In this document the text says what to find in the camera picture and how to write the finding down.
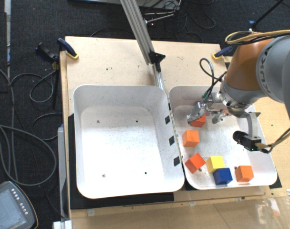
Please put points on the black cylinder on white bracket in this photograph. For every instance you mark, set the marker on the black cylinder on white bracket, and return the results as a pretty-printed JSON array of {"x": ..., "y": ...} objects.
[{"x": 246, "y": 139}]

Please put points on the yellow cube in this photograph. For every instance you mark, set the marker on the yellow cube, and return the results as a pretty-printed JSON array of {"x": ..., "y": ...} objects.
[{"x": 215, "y": 163}]

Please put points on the blue cube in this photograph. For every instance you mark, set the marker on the blue cube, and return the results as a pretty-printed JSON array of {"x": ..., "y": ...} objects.
[{"x": 222, "y": 176}]

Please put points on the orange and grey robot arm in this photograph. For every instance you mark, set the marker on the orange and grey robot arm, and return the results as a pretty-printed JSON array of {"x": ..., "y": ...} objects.
[{"x": 259, "y": 65}]

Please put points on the orange cube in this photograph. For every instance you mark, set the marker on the orange cube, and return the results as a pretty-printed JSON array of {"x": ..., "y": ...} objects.
[
  {"x": 244, "y": 173},
  {"x": 199, "y": 122},
  {"x": 194, "y": 163},
  {"x": 190, "y": 138}
]

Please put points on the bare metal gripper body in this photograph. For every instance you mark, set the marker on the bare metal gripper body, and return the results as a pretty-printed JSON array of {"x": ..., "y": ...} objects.
[{"x": 217, "y": 102}]

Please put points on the white plastic tray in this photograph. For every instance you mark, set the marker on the white plastic tray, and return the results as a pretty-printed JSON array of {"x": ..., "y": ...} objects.
[
  {"x": 121, "y": 147},
  {"x": 221, "y": 142}
]

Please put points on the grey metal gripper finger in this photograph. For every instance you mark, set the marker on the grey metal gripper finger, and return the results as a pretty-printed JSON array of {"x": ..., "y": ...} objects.
[
  {"x": 217, "y": 117},
  {"x": 196, "y": 112}
]

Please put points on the pale wood board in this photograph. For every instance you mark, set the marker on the pale wood board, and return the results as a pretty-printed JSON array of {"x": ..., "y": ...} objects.
[{"x": 111, "y": 63}]

